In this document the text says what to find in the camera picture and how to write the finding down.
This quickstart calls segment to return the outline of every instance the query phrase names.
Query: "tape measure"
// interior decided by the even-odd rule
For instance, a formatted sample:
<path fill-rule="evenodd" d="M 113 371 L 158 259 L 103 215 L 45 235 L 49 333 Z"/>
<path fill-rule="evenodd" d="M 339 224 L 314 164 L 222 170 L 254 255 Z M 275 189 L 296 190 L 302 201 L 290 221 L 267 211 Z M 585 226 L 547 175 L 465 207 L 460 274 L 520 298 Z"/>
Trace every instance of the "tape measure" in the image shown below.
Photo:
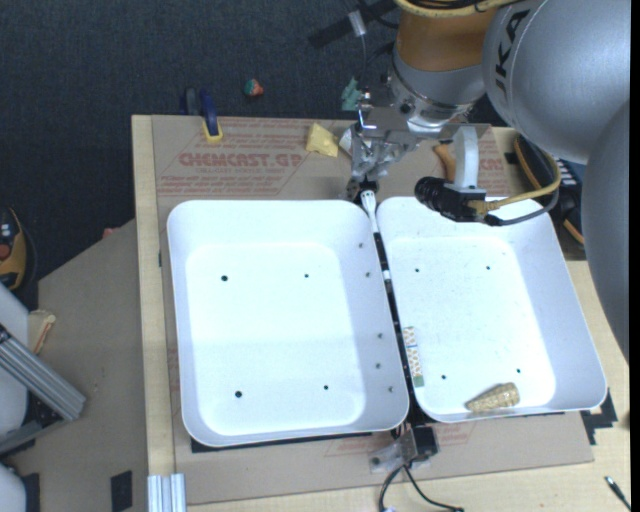
<path fill-rule="evenodd" d="M 0 283 L 9 290 L 22 284 L 27 271 L 27 239 L 11 208 L 0 206 Z"/>

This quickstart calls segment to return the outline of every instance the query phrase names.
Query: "robotic arm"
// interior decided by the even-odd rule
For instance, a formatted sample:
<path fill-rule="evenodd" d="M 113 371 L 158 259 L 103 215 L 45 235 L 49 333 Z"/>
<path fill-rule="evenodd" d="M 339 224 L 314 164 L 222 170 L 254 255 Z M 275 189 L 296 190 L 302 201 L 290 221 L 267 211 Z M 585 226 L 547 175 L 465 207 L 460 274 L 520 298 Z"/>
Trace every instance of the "robotic arm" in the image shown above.
<path fill-rule="evenodd" d="M 531 142 L 587 164 L 586 254 L 628 361 L 631 0 L 395 1 L 402 13 L 386 82 L 363 94 L 348 134 L 353 178 L 385 176 L 425 139 L 455 137 L 469 169 L 473 129 L 453 121 L 486 92 Z M 474 178 L 421 180 L 416 195 L 454 220 L 488 221 Z"/>

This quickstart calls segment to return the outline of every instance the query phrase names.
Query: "yellow cable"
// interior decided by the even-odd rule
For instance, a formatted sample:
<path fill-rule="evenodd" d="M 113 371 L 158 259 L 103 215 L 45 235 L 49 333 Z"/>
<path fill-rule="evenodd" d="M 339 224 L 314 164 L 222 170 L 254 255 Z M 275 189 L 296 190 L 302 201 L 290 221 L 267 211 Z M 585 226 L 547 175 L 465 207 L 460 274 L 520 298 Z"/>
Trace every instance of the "yellow cable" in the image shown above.
<path fill-rule="evenodd" d="M 492 7 L 501 7 L 507 4 L 513 4 L 520 0 L 480 0 L 475 5 L 460 7 L 459 9 L 440 9 L 415 5 L 409 0 L 394 0 L 394 2 L 411 14 L 424 16 L 427 18 L 453 18 L 456 16 L 469 16 L 476 14 L 478 11 L 486 11 Z"/>
<path fill-rule="evenodd" d="M 518 156 L 518 160 L 522 163 L 524 162 L 524 158 L 522 155 L 522 149 L 518 144 L 514 144 L 514 149 Z M 551 194 L 555 189 L 560 186 L 562 182 L 562 172 L 560 171 L 560 167 L 556 163 L 556 161 L 546 152 L 541 151 L 545 156 L 549 163 L 553 167 L 555 178 L 553 182 L 551 182 L 546 187 L 542 187 L 538 190 L 532 190 L 531 192 L 524 192 L 522 194 L 518 194 L 515 196 L 507 197 L 505 199 L 500 199 L 497 201 L 469 201 L 467 206 L 476 210 L 482 217 L 484 217 L 488 212 L 497 210 L 502 206 L 506 206 L 508 204 L 517 203 L 518 201 L 524 201 L 525 199 L 534 199 L 536 197 L 544 196 L 547 194 Z"/>

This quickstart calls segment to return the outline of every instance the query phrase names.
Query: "yellow tool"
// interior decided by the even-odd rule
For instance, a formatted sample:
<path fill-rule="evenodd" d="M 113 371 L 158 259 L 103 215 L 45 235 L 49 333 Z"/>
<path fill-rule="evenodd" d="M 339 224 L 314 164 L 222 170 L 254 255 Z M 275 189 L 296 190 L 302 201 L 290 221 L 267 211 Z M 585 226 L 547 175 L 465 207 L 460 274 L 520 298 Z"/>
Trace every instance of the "yellow tool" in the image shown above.
<path fill-rule="evenodd" d="M 27 240 L 11 208 L 0 207 L 0 282 L 9 290 L 22 284 L 27 271 Z"/>

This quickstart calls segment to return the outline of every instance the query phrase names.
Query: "black pen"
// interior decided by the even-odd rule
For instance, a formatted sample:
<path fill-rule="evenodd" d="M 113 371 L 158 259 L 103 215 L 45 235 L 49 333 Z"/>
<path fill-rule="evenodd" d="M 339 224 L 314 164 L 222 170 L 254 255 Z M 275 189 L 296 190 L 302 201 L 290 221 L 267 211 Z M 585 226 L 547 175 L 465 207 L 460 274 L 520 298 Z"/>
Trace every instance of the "black pen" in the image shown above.
<path fill-rule="evenodd" d="M 605 476 L 604 479 L 607 481 L 609 487 L 611 487 L 611 490 L 616 494 L 616 496 L 620 498 L 620 501 L 624 503 L 629 510 L 631 510 L 631 504 L 627 501 L 627 498 L 624 497 L 624 494 L 622 494 L 620 487 L 618 487 L 618 484 L 613 481 L 613 478 L 611 478 L 610 476 Z"/>

